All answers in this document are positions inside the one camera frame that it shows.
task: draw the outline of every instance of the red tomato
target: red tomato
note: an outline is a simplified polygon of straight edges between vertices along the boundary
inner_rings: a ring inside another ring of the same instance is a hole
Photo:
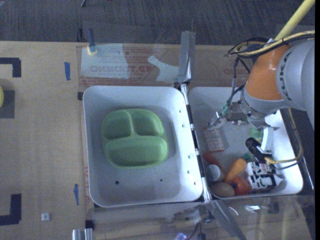
[[[249,181],[245,178],[236,177],[233,180],[232,187],[234,189],[235,196],[248,195],[252,190]]]

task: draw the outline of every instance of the yellow circle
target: yellow circle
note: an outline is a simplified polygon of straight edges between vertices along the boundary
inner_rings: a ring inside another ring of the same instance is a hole
[[[5,98],[4,90],[2,89],[2,87],[0,85],[0,108],[1,108],[2,104],[4,103],[4,98]]]

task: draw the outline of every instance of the white tray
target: white tray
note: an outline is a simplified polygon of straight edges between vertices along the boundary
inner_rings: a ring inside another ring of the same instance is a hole
[[[101,207],[191,202],[203,192],[201,175],[181,92],[172,87],[92,86],[83,94],[89,192]],[[162,164],[121,169],[106,159],[101,126],[119,109],[155,112],[165,128],[169,155]]]
[[[195,87],[188,94],[189,103],[194,122],[194,127],[197,132],[197,139],[201,154],[207,151],[207,145],[203,138],[203,128],[215,116],[216,111],[220,112],[224,103],[231,94],[229,87]],[[233,97],[234,102],[240,98],[240,92]],[[290,139],[288,137],[280,111],[266,118],[267,124],[273,127],[279,127],[274,132],[271,151],[276,160],[287,160],[295,157]],[[247,125],[232,125],[230,122],[223,125],[220,130],[221,137],[225,146],[223,152],[215,153],[215,157],[221,163],[221,166],[228,171],[232,163],[243,156],[248,149],[245,141],[250,137],[249,130],[252,126]],[[281,166],[288,166],[291,163],[283,163]],[[297,165],[281,170],[284,181],[275,189],[267,193],[257,193],[250,195],[239,195],[229,197],[229,199],[249,198],[249,197],[264,197],[264,196],[279,196],[291,195],[299,193],[303,188],[303,178],[300,169]]]

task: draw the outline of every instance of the green plate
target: green plate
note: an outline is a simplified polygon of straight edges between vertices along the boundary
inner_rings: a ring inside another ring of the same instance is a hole
[[[108,114],[102,122],[102,144],[106,158],[118,168],[154,167],[168,158],[163,124],[148,109],[121,109]]]

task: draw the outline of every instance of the gray floor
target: gray floor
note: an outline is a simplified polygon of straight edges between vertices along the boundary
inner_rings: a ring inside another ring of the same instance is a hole
[[[181,31],[198,45],[272,38],[303,0],[0,0],[0,40],[179,44]],[[300,23],[315,25],[315,8]],[[79,29],[83,30],[81,39]]]

